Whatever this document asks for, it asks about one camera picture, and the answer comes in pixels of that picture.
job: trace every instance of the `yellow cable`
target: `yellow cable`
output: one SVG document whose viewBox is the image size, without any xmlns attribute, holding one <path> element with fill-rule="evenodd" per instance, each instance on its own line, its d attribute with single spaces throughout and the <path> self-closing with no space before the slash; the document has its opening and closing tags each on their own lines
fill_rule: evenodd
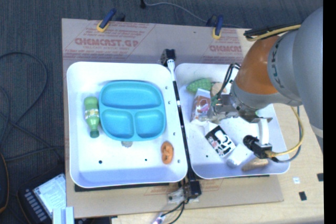
<svg viewBox="0 0 336 224">
<path fill-rule="evenodd" d="M 266 37 L 269 37 L 269 36 L 272 36 L 272 35 L 276 35 L 276 34 L 279 34 L 279 33 L 287 32 L 287 31 L 290 31 L 290 30 L 295 30 L 295 29 L 298 29 L 300 27 L 301 27 L 301 25 L 292 25 L 292 26 L 288 26 L 288 27 L 284 27 L 284 28 L 279 28 L 279 29 L 267 32 L 265 34 L 259 35 L 259 36 L 254 37 L 254 38 L 252 38 L 252 37 L 246 37 L 246 39 L 248 41 L 255 41 L 255 40 L 266 38 Z"/>
<path fill-rule="evenodd" d="M 298 147 L 302 144 L 303 136 L 305 134 L 305 130 L 303 128 L 303 124 L 302 124 L 302 121 L 300 119 L 299 114 L 295 111 L 295 109 L 292 106 L 290 108 L 292 109 L 293 113 L 295 114 L 296 118 L 298 119 L 299 125 L 301 127 L 301 139 L 298 142 L 298 144 L 295 147 L 291 148 L 290 150 L 287 150 L 287 151 L 284 151 L 284 152 L 279 152 L 279 153 L 273 152 L 273 151 L 265 151 L 265 153 L 267 154 L 267 156 L 269 158 L 273 158 L 273 157 L 276 157 L 276 156 L 280 156 L 280 155 L 285 155 L 285 154 L 291 153 L 291 152 L 297 150 Z"/>
</svg>

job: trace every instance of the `table surface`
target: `table surface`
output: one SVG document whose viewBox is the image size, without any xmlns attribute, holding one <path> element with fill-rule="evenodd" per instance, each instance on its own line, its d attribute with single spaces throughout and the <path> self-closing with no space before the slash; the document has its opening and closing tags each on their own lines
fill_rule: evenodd
<svg viewBox="0 0 336 224">
<path fill-rule="evenodd" d="M 124 202 L 128 204 L 127 196 L 130 192 L 122 192 L 119 190 L 116 194 L 117 196 L 122 196 L 125 193 L 125 197 L 119 197 L 120 201 L 116 201 L 114 197 L 111 199 L 113 202 L 110 203 L 110 198 L 104 196 L 103 191 L 88 191 L 84 193 L 74 192 L 74 183 L 71 180 L 69 175 L 69 121 L 68 121 L 68 103 L 67 103 L 67 86 L 66 86 L 66 70 L 68 66 L 76 61 L 81 59 L 76 58 L 76 54 L 82 52 L 72 52 L 72 56 L 67 55 L 65 44 L 67 38 L 69 40 L 74 39 L 76 36 L 71 37 L 71 33 L 65 27 L 67 21 L 62 22 L 63 28 L 63 60 L 64 60 L 64 100 L 65 100 L 65 152 L 66 152 L 66 177 L 67 177 L 67 204 L 68 206 L 74 207 L 75 217 L 89 217 L 89 216 L 107 216 L 113 215 L 113 202 Z M 88 24 L 86 20 L 72 20 L 72 25 L 78 25 L 78 29 Z M 179 44 L 188 44 L 188 42 L 193 42 L 190 40 L 188 35 L 185 36 L 187 41 L 182 40 L 181 36 L 174 35 L 180 33 L 181 31 L 190 30 L 192 33 L 208 31 L 207 27 L 185 27 L 185 26 L 169 26 L 169 25 L 158 25 L 157 29 L 166 31 L 169 34 L 160 35 L 161 40 L 157 41 L 162 43 L 163 46 L 173 44 L 174 42 L 179 42 Z M 236 30 L 237 37 L 242 49 L 243 55 L 246 54 L 248 49 L 253 44 L 244 39 L 243 33 L 244 29 Z M 288 148 L 293 147 L 298 142 L 298 123 L 294 117 L 289 106 L 282 104 L 274 105 L 277 119 L 285 139 L 286 145 Z M 279 201 L 273 202 L 261 202 L 244 205 L 242 202 L 233 203 L 237 205 L 231 206 L 215 206 L 213 203 L 206 208 L 192 209 L 193 206 L 186 207 L 183 214 L 178 220 L 178 223 L 323 223 L 324 222 L 324 193 L 323 193 L 323 180 L 319 179 L 318 175 L 323 175 L 323 154 L 318 144 L 315 134 L 312 132 L 308 117 L 304 111 L 304 108 L 301 106 L 300 110 L 301 120 L 305 130 L 305 137 L 303 145 L 301 147 L 301 152 L 298 157 L 291 162 L 289 170 L 280 175 L 271 176 L 271 180 L 275 180 L 278 186 L 281 189 L 282 197 L 279 198 Z M 240 187 L 240 183 L 246 178 L 234 178 L 230 179 L 230 184 L 236 184 Z M 251 178 L 250 182 L 252 185 L 254 182 L 258 184 L 258 191 L 253 193 L 251 190 L 250 195 L 265 197 L 263 198 L 267 201 L 267 195 L 272 196 L 273 190 L 270 189 L 272 186 L 277 187 L 277 184 L 269 184 L 265 179 L 255 179 Z M 244 200 L 244 196 L 247 192 L 243 190 L 237 192 L 236 196 L 238 200 Z M 152 196 L 152 202 L 162 202 L 156 196 Z M 131 204 L 138 204 L 138 207 L 145 206 L 141 204 L 140 201 L 133 201 Z M 115 224 L 127 224 L 127 223 L 152 223 L 155 217 L 158 215 L 157 210 L 147 210 L 145 213 L 141 214 L 131 214 L 127 212 L 125 214 L 118 214 L 117 218 L 113 218 L 113 223 Z M 167 216 L 166 222 L 172 221 L 178 214 L 178 211 Z"/>
</svg>

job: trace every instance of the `white tray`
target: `white tray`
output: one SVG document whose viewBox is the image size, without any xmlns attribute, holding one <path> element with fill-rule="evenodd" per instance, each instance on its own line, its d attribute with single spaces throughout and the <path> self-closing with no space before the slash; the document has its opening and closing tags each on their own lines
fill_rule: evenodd
<svg viewBox="0 0 336 224">
<path fill-rule="evenodd" d="M 223 82 L 227 69 L 228 65 L 195 63 L 183 63 L 178 65 L 175 69 L 176 82 L 180 95 L 183 120 L 193 171 L 199 177 L 204 179 L 285 173 L 289 169 L 289 163 L 275 163 L 273 161 L 269 161 L 269 164 L 263 168 L 243 172 L 242 166 L 254 158 L 252 152 L 249 153 L 246 161 L 238 167 L 229 167 L 226 164 L 226 161 L 230 154 L 221 158 L 204 137 L 204 128 L 196 126 L 190 122 L 194 94 L 188 92 L 186 90 L 186 86 L 201 78 L 209 78 L 211 81 Z M 234 78 L 236 74 L 237 70 L 234 69 L 232 78 Z M 227 90 L 229 92 L 230 83 L 228 83 Z M 274 107 L 269 105 L 268 107 L 260 110 L 258 115 L 273 118 L 269 122 L 269 143 L 273 145 L 273 151 L 285 151 L 286 145 L 282 137 Z M 248 134 L 258 136 L 258 125 L 255 123 L 247 123 L 241 118 L 224 119 L 220 124 L 222 129 L 236 145 L 239 143 L 242 144 L 243 138 Z M 279 157 L 279 159 L 288 159 L 288 157 L 288 155 L 284 155 Z"/>
<path fill-rule="evenodd" d="M 83 100 L 99 97 L 102 87 L 112 80 L 141 80 L 162 92 L 166 129 L 158 138 L 133 142 L 126 148 L 108 137 L 102 128 L 91 138 L 84 118 Z M 76 62 L 67 70 L 69 102 L 70 175 L 78 186 L 96 188 L 132 184 L 170 183 L 183 179 L 187 161 L 171 74 L 162 65 L 142 63 Z M 161 145 L 174 147 L 173 161 L 161 160 Z"/>
</svg>

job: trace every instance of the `toy bottle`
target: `toy bottle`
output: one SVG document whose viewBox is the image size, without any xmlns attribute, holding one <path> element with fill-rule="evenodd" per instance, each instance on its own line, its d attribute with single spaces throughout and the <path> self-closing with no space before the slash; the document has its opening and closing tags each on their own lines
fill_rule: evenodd
<svg viewBox="0 0 336 224">
<path fill-rule="evenodd" d="M 98 109 L 98 99 L 96 97 L 86 97 L 84 99 L 85 106 L 85 120 L 90 127 L 90 136 L 96 138 L 99 136 L 98 125 L 99 119 L 99 109 Z"/>
</svg>

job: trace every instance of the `blue plate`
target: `blue plate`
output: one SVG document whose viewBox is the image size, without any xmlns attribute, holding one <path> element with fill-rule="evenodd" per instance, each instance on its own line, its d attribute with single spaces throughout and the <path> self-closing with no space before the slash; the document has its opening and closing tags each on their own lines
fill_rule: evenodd
<svg viewBox="0 0 336 224">
<path fill-rule="evenodd" d="M 166 127 L 162 93 L 145 81 L 107 83 L 100 91 L 99 114 L 106 135 L 120 141 L 155 139 Z"/>
</svg>

